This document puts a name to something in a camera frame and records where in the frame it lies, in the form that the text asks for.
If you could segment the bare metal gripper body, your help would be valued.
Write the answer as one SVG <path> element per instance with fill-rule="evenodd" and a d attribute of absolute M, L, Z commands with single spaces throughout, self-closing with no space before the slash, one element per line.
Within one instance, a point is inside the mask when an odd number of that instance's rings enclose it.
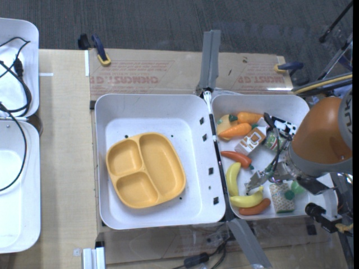
<path fill-rule="evenodd" d="M 282 182 L 284 180 L 295 180 L 298 174 L 298 167 L 289 161 L 282 161 L 277 164 L 269 164 L 266 169 L 266 180 L 269 182 Z"/>

